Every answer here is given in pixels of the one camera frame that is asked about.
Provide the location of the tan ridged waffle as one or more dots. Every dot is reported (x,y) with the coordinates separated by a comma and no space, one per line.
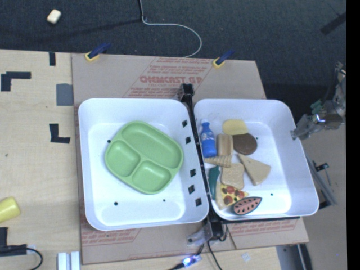
(220,161)

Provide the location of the tan cheese wedge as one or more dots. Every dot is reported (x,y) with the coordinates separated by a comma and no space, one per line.
(257,170)

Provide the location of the brown round biscuit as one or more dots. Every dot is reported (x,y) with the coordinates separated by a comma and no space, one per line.
(245,145)

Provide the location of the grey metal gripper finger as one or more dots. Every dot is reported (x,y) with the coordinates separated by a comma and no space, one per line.
(300,134)
(308,121)

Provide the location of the green divided plate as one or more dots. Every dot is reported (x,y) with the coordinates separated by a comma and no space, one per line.
(146,139)

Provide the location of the yellow rounded toy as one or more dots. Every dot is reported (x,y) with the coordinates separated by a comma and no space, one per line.
(8,209)

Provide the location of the tan bread slice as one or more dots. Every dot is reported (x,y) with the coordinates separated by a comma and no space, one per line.
(233,176)

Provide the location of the green pepper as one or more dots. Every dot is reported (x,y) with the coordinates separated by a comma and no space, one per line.
(213,179)

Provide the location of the pizza slice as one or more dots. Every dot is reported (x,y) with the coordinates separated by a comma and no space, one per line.
(229,195)

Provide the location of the brown cardboard board red print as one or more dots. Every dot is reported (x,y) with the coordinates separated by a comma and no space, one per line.
(118,77)

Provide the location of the yellow potato chip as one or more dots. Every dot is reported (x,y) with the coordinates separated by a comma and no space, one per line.
(234,126)

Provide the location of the blue bottle white cap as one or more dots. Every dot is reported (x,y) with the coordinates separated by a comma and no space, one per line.
(208,146)

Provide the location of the cream rounded block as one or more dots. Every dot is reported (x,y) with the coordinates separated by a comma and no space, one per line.
(54,16)

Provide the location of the watermelon slice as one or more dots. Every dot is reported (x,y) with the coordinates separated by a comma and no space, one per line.
(247,206)

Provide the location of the white plastic tray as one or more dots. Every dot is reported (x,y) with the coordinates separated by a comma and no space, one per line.
(95,179)
(287,162)

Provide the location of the tan bread loaf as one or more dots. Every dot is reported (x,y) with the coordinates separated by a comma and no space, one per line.
(224,145)

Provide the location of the thin black rod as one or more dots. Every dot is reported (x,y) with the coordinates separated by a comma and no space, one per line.
(197,139)

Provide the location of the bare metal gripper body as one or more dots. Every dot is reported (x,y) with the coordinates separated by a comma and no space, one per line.
(334,114)

